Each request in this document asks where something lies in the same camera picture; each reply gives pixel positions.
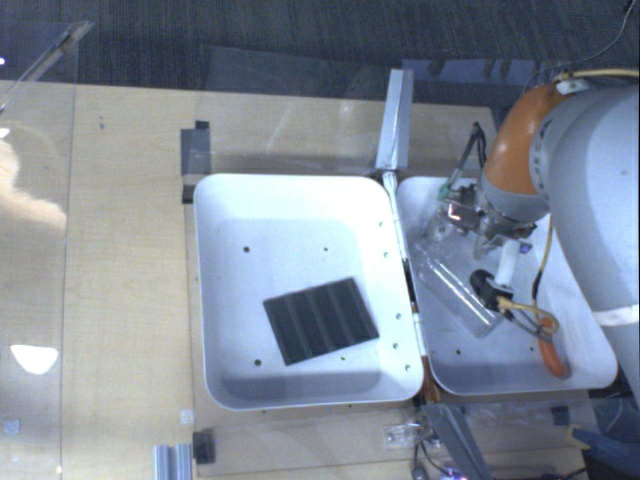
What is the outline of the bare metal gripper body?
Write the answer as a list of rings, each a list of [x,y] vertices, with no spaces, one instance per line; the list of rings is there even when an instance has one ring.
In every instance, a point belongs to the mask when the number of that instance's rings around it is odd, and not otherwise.
[[[478,236],[481,246],[503,246],[507,240],[521,241],[537,228],[534,221],[521,221],[499,211],[479,183],[460,186],[446,198],[447,220]]]

